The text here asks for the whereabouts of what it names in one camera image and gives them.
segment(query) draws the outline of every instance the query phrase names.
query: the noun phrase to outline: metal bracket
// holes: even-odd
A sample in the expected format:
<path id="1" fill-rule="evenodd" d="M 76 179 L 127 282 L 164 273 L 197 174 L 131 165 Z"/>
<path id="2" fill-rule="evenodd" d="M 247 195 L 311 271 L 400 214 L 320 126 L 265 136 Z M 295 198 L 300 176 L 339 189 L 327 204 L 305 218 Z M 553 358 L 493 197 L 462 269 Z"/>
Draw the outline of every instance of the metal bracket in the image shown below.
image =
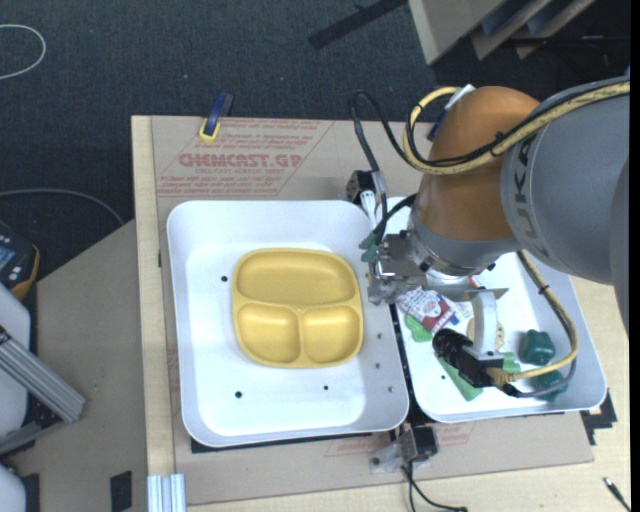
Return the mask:
<path id="1" fill-rule="evenodd" d="M 0 369 L 61 419 L 80 418 L 85 399 L 0 326 Z"/>
<path id="2" fill-rule="evenodd" d="M 388 446 L 369 455 L 371 473 L 393 473 L 410 462 L 424 462 L 438 453 L 438 443 L 431 427 L 421 425 L 400 434 Z"/>
<path id="3" fill-rule="evenodd" d="M 148 512 L 186 512 L 187 492 L 182 473 L 147 477 Z"/>

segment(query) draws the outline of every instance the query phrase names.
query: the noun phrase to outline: candy wrapper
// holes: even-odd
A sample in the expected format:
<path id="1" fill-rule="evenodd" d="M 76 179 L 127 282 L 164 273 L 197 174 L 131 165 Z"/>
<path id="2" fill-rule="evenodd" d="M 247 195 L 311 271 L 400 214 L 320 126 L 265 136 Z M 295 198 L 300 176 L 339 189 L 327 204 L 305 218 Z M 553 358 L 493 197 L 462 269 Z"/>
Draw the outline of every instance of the candy wrapper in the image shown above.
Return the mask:
<path id="1" fill-rule="evenodd" d="M 399 298 L 397 305 L 433 334 L 448 323 L 456 325 L 461 320 L 471 317 L 469 307 L 454 303 L 434 290 L 411 290 Z"/>

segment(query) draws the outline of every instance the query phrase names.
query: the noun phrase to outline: yellow cable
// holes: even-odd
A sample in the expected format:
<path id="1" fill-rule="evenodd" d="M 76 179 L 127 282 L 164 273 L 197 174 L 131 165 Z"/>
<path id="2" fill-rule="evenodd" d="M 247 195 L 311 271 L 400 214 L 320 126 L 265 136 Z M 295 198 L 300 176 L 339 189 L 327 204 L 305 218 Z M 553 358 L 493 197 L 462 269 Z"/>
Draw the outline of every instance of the yellow cable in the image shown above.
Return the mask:
<path id="1" fill-rule="evenodd" d="M 562 359 L 556 361 L 555 363 L 542 366 L 540 368 L 534 368 L 532 370 L 526 370 L 524 372 L 518 373 L 508 373 L 502 371 L 500 368 L 491 368 L 487 370 L 487 375 L 491 377 L 495 386 L 501 387 L 502 385 L 508 382 L 514 382 L 516 380 L 527 379 L 531 377 L 538 377 L 540 375 L 545 375 L 552 371 L 555 371 L 563 366 L 570 364 L 578 355 L 579 349 L 579 340 L 578 333 L 576 332 L 575 325 L 569 314 L 567 313 L 564 306 L 560 303 L 555 294 L 551 291 L 551 288 L 547 286 L 544 281 L 544 278 L 540 275 L 540 272 L 535 268 L 531 260 L 526 256 L 523 251 L 518 252 L 518 257 L 522 264 L 526 267 L 527 272 L 531 275 L 532 279 L 536 283 L 536 285 L 542 290 L 542 294 L 544 295 L 547 302 L 551 305 L 551 307 L 558 313 L 559 316 L 562 317 L 564 321 L 564 327 L 567 331 L 567 335 L 569 336 L 569 342 L 571 346 L 571 351 Z"/>
<path id="2" fill-rule="evenodd" d="M 457 174 L 465 171 L 469 171 L 471 169 L 475 169 L 476 167 L 483 165 L 497 156 L 505 153 L 509 148 L 516 145 L 518 142 L 524 140 L 529 135 L 539 130 L 543 126 L 549 124 L 554 119 L 559 118 L 569 112 L 576 110 L 580 107 L 593 103 L 595 101 L 600 101 L 608 98 L 613 98 L 616 96 L 622 96 L 624 94 L 629 94 L 631 91 L 631 81 L 626 80 L 623 82 L 617 82 L 615 84 L 607 85 L 600 87 L 598 89 L 587 91 L 575 98 L 570 98 L 569 100 L 553 107 L 549 111 L 533 117 L 529 122 L 523 125 L 519 130 L 509 135 L 505 139 L 497 142 L 492 150 L 487 150 L 483 154 L 478 157 L 462 162 L 459 164 L 451 164 L 451 165 L 431 165 L 425 163 L 420 160 L 418 156 L 413 152 L 411 146 L 409 144 L 409 130 L 413 130 L 415 123 L 422 113 L 422 111 L 429 105 L 429 103 L 433 102 L 435 99 L 444 96 L 455 94 L 458 91 L 456 87 L 442 87 L 437 89 L 436 91 L 425 96 L 418 105 L 413 108 L 411 111 L 408 126 L 405 127 L 403 136 L 402 136 L 402 145 L 404 152 L 407 156 L 407 159 L 415 167 L 417 170 L 421 172 L 425 172 L 433 175 L 447 175 L 447 174 Z"/>

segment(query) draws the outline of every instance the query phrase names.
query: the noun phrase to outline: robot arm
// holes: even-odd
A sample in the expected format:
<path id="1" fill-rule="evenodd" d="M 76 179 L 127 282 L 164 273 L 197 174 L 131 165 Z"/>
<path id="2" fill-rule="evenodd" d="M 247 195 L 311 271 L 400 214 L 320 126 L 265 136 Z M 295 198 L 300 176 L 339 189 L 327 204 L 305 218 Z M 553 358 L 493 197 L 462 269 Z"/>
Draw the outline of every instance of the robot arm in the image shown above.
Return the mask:
<path id="1" fill-rule="evenodd" d="M 412 123 L 438 92 L 423 100 L 410 116 L 404 151 L 425 174 L 407 229 L 369 251 L 369 299 L 394 303 L 423 287 L 479 303 L 469 277 L 513 251 L 530 266 L 526 250 L 561 272 L 613 284 L 628 332 L 629 90 L 625 77 L 539 104 L 512 89 L 479 88 L 448 111 L 428 159 L 416 149 Z M 452 362 L 459 369 L 471 356 L 473 369 L 465 372 L 474 385 L 504 384 L 485 357 L 495 330 L 490 295 L 498 293 L 486 291 L 483 305 L 474 303 L 484 330 L 448 352 L 462 354 Z M 570 319 L 563 323 L 571 337 Z M 453 346 L 436 341 L 434 348 Z M 572 346 L 563 364 L 575 358 L 577 340 Z"/>

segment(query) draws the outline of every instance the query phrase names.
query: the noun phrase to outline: white tray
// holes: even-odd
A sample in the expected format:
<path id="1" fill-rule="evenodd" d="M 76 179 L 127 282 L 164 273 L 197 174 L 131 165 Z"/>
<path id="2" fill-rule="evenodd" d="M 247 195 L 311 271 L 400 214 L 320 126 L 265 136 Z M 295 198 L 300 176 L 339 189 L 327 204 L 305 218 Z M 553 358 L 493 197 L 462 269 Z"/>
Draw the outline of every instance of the white tray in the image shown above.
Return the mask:
<path id="1" fill-rule="evenodd" d="M 390 205 L 398 200 L 391 199 Z M 409 208 L 403 208 L 392 217 L 387 232 L 406 229 L 408 217 Z M 495 388 L 484 388 L 479 396 L 467 401 L 436 358 L 432 344 L 415 342 L 405 325 L 404 313 L 399 311 L 416 402 L 429 417 L 441 422 L 459 422 L 588 410 L 597 407 L 604 400 L 607 392 L 604 374 L 569 277 L 537 260 L 534 263 L 571 316 L 580 340 L 576 371 L 567 390 L 550 402 L 540 398 L 509 397 Z M 546 300 L 538 294 L 515 253 L 499 258 L 493 271 L 483 272 L 477 277 L 477 281 L 486 288 L 509 289 L 497 301 L 498 321 L 505 331 L 502 352 L 517 354 L 521 335 L 529 329 L 549 333 L 556 345 L 555 359 L 560 359 L 569 352 L 567 335 Z M 447 324 L 446 327 L 467 334 L 469 321 L 462 320 L 457 325 Z M 533 368 L 526 364 L 521 364 L 521 367 L 523 370 Z M 526 381 L 515 385 L 523 391 L 532 390 Z"/>
<path id="2" fill-rule="evenodd" d="M 409 408 L 388 307 L 367 300 L 359 242 L 364 212 L 345 201 L 189 201 L 167 221 L 176 310 L 182 416 L 212 447 L 392 430 Z M 326 250 L 354 269 L 364 341 L 346 364 L 264 366 L 235 337 L 231 280 L 236 262 L 266 247 Z"/>

